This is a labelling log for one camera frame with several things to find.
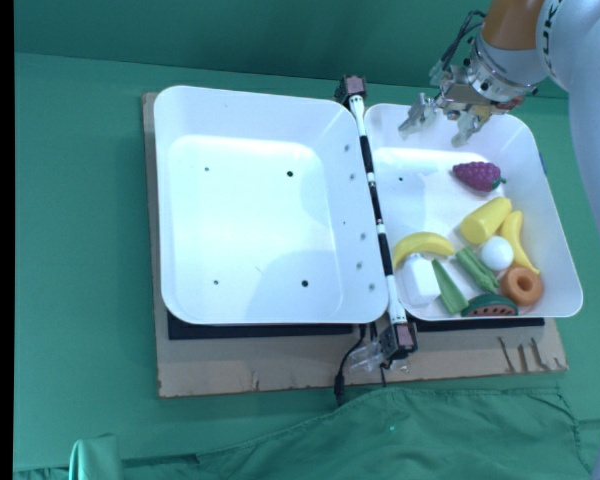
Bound white bottle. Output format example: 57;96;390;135
401;252;441;306

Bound purple grapes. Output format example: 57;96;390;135
452;161;508;197

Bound green wedge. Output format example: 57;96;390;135
430;258;469;316

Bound thin black and white rod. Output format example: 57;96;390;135
350;95;407;325

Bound yellow banana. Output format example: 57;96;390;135
498;209;542;276
392;231;457;270

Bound yellow corn cob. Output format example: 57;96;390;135
460;195;514;246

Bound white plastic tray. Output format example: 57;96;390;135
363;102;585;321
152;84;393;326

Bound crumpled green cloth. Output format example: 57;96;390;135
68;384;600;480

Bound white ball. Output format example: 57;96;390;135
480;235;513;271

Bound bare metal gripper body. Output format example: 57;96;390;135
437;60;527;120

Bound black block with thin wires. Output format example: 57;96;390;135
376;323;417;365
335;74;369;105

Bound red and green watermelon slice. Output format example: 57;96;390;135
460;292;520;319

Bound orange doughnut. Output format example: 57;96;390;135
498;265;544;307

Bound brown cardboard board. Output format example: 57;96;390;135
141;91;569;399

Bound green asparagus bundle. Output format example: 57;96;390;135
454;247;500;292

